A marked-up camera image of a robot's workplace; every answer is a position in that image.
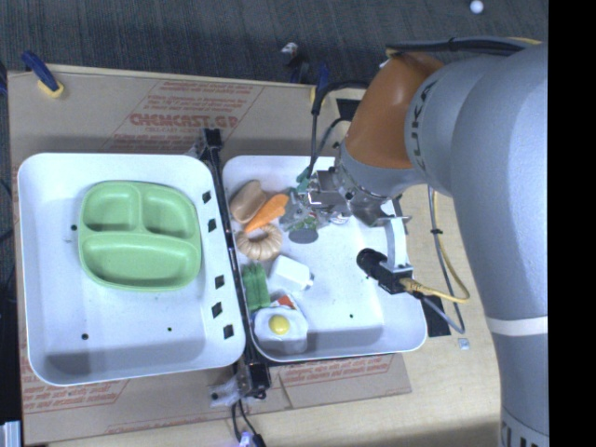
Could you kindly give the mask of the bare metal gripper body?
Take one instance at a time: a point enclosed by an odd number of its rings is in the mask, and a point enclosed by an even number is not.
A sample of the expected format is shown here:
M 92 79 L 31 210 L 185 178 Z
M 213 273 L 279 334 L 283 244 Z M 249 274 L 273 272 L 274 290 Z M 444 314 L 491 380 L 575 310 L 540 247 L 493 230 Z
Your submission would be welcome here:
M 342 169 L 316 170 L 306 193 L 309 206 L 330 220 L 354 217 L 366 226 L 381 226 L 396 217 L 386 197 L 364 189 Z

